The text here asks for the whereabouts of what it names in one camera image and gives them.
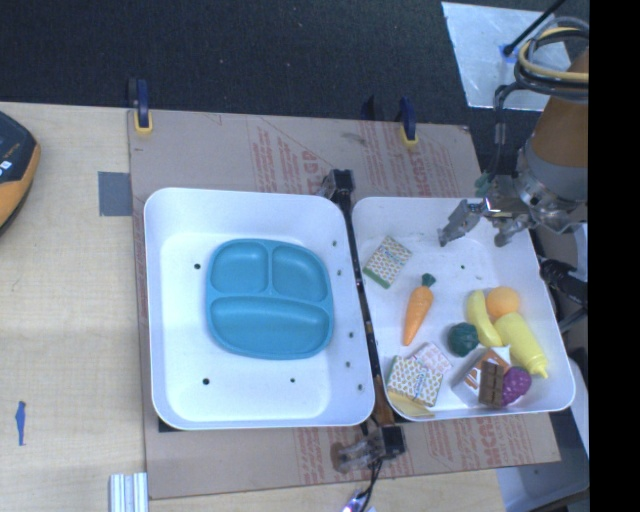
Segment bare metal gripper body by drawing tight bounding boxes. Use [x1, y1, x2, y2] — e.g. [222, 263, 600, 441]
[479, 175, 577, 236]

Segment white plastic tray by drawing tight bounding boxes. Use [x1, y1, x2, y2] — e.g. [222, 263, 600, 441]
[143, 187, 377, 432]
[351, 196, 577, 423]

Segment orange ball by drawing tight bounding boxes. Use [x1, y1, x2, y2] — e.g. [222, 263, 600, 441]
[485, 286, 521, 322]

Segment green and orange patterned carton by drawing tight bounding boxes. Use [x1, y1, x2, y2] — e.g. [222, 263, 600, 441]
[385, 355, 445, 408]
[362, 235, 414, 291]

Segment yellow banana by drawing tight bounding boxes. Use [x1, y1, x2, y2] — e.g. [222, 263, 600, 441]
[466, 289, 504, 349]

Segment orange carrot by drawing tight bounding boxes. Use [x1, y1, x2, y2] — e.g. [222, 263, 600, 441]
[402, 272, 438, 348]

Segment yellow squeeze bottle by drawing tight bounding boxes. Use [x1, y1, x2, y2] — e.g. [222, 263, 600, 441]
[493, 312, 550, 380]

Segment thin black and white rod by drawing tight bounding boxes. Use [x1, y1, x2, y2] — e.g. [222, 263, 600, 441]
[335, 188, 393, 427]

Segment red patterned carton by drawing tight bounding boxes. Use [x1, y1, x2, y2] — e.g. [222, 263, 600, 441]
[411, 342, 453, 375]

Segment orange and white carton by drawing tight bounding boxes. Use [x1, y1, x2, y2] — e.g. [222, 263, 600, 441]
[451, 347, 513, 397]

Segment purple grapes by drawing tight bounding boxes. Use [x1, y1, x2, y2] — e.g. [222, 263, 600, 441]
[500, 366, 533, 407]

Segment brown chocolate bar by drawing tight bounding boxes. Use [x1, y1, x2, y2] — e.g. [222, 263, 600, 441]
[477, 360, 506, 408]

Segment blue divided plate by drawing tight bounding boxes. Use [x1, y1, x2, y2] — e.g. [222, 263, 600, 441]
[204, 238, 336, 362]

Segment brown cardboard board, red print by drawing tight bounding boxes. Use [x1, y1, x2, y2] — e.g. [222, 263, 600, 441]
[126, 109, 563, 501]

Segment black cylinder on white bracket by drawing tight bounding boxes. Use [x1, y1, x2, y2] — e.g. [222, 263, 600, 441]
[539, 223, 590, 312]

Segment black block with thin wires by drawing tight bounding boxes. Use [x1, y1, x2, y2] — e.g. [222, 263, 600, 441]
[318, 168, 356, 200]
[333, 424, 407, 472]

